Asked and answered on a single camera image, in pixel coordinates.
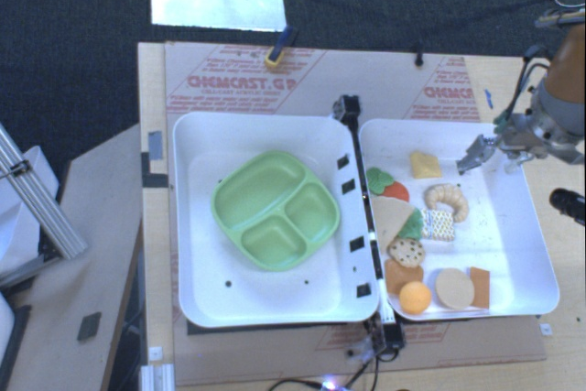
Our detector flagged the white and yellow patterned packet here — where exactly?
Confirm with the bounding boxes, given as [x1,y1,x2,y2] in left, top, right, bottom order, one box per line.
[420,207,456,243]

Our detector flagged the yellow cheese wedge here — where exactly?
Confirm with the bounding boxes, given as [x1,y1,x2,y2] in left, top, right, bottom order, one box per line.
[408,150,444,180]

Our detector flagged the chocolate chip biscuit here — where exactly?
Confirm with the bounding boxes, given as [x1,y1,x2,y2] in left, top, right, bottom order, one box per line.
[386,236,427,269]

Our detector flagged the tan round biscuit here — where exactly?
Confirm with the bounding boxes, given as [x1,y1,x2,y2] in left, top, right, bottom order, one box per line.
[433,266,476,311]

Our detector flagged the black block with thin wires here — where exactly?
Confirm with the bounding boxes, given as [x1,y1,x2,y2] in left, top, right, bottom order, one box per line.
[331,93,364,124]
[363,319,407,354]

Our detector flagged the tan sandwich with green lettuce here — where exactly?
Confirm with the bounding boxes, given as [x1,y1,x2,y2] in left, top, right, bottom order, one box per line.
[369,194,425,254]

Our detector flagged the orange ball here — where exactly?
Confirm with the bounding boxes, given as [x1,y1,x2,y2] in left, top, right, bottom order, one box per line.
[397,279,433,316]

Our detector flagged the orange bread piece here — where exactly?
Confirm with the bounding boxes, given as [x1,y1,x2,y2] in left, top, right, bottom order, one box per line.
[384,257,425,297]

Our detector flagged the orange cheese slice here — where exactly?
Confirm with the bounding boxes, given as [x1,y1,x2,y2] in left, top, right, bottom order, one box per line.
[469,266,492,310]

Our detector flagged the green divided plate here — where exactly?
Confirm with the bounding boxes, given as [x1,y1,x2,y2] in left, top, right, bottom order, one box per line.
[210,149,342,273]

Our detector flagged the tan croissant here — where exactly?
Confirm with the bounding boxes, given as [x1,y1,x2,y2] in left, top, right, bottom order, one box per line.
[422,182,471,224]

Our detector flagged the white plastic tray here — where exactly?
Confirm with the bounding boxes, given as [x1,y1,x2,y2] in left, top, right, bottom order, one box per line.
[357,118,561,322]
[172,111,382,329]

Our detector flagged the red tomato slice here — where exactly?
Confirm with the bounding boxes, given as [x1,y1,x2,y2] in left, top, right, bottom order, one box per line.
[381,180,411,204]

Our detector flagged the thin black and white rod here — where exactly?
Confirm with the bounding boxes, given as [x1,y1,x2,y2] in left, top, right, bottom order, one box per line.
[346,117,391,327]

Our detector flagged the brown cardboard board red print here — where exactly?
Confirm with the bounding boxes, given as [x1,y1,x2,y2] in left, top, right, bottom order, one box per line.
[163,41,548,386]

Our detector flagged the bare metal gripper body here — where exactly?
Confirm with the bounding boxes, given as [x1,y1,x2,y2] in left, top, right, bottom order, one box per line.
[494,112,586,166]

